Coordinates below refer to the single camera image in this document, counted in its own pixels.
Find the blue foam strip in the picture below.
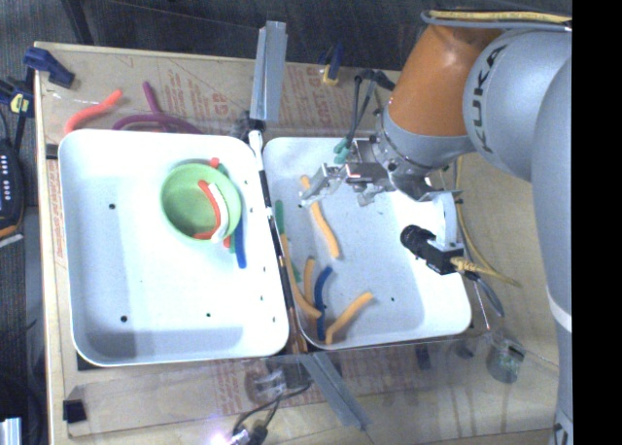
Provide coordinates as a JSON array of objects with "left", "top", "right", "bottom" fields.
[
  {"left": 232, "top": 216, "right": 249, "bottom": 270},
  {"left": 312, "top": 265, "right": 334, "bottom": 342}
]

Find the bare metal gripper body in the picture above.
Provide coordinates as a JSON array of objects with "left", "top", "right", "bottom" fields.
[{"left": 343, "top": 137, "right": 437, "bottom": 202}]

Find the white foam strip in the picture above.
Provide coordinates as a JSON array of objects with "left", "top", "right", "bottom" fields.
[{"left": 205, "top": 181, "right": 231, "bottom": 244}]

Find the orange foam strip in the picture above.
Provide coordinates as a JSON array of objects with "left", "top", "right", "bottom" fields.
[
  {"left": 298, "top": 174, "right": 342, "bottom": 260},
  {"left": 324, "top": 291, "right": 375, "bottom": 346},
  {"left": 280, "top": 233, "right": 324, "bottom": 321},
  {"left": 302, "top": 257, "right": 318, "bottom": 306}
]

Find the thin black and white rod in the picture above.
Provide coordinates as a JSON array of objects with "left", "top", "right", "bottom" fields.
[{"left": 247, "top": 129, "right": 303, "bottom": 355}]

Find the purple foam strip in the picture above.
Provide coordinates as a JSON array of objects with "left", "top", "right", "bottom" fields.
[
  {"left": 112, "top": 113, "right": 203, "bottom": 135},
  {"left": 141, "top": 81, "right": 170, "bottom": 118}
]

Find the green bowl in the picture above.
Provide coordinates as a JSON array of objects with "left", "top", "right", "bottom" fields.
[{"left": 159, "top": 161, "right": 243, "bottom": 244}]

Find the brown cardboard board red print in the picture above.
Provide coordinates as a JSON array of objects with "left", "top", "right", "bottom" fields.
[{"left": 36, "top": 42, "right": 560, "bottom": 439}]

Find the coral foam strip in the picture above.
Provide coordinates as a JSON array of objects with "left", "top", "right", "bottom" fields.
[{"left": 63, "top": 88, "right": 124, "bottom": 135}]

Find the white plastic tray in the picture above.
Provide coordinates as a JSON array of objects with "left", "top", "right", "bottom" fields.
[
  {"left": 57, "top": 128, "right": 291, "bottom": 368},
  {"left": 261, "top": 136, "right": 473, "bottom": 352}
]

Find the black cylinder on white bracket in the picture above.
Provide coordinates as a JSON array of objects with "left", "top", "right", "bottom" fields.
[{"left": 399, "top": 189, "right": 467, "bottom": 277}]

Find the red foam strip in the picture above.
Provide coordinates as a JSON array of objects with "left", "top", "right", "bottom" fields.
[
  {"left": 192, "top": 179, "right": 223, "bottom": 241},
  {"left": 209, "top": 156, "right": 232, "bottom": 249}
]

